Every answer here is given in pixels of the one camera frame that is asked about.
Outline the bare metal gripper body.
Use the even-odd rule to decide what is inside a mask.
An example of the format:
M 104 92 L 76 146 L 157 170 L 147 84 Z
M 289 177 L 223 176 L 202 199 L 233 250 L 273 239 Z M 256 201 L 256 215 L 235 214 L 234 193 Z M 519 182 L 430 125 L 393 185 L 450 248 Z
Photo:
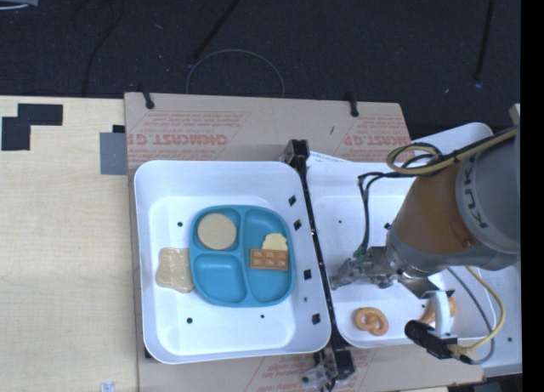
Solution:
M 355 280 L 368 281 L 380 288 L 408 278 L 404 262 L 394 249 L 387 246 L 358 248 L 353 253 L 352 265 Z

